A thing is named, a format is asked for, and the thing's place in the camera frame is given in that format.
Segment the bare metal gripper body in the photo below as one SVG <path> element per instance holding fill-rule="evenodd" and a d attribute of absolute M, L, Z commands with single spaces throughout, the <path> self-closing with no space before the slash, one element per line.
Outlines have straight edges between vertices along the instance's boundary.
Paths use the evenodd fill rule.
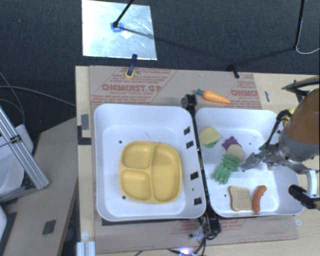
<path fill-rule="evenodd" d="M 297 174 L 304 172 L 303 159 L 281 143 L 262 145 L 259 155 L 268 167 L 286 166 Z"/>

